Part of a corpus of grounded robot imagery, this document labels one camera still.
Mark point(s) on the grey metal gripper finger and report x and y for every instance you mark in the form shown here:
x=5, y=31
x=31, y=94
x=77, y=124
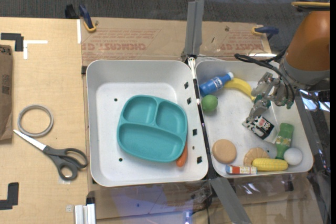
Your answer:
x=263, y=84
x=257, y=111

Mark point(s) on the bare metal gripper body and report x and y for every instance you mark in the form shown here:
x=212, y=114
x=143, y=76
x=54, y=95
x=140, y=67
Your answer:
x=282, y=93

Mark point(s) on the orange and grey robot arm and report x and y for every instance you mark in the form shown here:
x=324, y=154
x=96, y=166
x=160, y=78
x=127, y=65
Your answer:
x=309, y=44

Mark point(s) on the black and white milk carton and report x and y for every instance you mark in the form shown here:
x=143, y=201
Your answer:
x=265, y=126

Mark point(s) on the yellow banana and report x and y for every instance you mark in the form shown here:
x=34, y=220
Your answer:
x=240, y=84

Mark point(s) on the white plastic tray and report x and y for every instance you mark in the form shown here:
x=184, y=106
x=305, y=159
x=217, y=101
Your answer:
x=105, y=139
x=231, y=123

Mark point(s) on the green bottle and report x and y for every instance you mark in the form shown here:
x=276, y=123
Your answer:
x=284, y=136

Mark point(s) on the tan croissant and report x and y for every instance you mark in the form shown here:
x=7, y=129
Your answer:
x=253, y=154

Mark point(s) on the green lime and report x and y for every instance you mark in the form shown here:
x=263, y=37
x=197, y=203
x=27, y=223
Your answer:
x=209, y=103

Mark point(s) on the tan round biscuit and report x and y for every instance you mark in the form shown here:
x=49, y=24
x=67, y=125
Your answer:
x=224, y=151

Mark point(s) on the blue bottle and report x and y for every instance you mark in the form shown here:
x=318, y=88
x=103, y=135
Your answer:
x=210, y=86

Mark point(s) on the yellow corn cob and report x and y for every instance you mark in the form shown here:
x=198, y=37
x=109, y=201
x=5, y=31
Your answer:
x=270, y=164

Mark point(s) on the white egg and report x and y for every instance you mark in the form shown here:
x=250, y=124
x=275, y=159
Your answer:
x=293, y=156

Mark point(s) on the red and white small carton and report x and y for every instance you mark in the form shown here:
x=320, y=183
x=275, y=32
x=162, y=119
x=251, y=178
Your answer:
x=241, y=170

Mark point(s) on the orange carrot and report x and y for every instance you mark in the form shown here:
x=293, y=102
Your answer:
x=182, y=158

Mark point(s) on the teal divided plate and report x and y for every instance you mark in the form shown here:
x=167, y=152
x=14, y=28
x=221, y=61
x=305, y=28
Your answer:
x=147, y=139

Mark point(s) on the brown cardboard board red print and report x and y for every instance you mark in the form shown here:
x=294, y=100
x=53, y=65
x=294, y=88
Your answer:
x=131, y=34

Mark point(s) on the grey tape roll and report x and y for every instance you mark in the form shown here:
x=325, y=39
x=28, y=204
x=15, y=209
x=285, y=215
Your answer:
x=19, y=121

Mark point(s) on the brown paper bag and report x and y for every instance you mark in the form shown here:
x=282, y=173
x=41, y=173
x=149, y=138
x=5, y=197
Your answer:
x=5, y=112

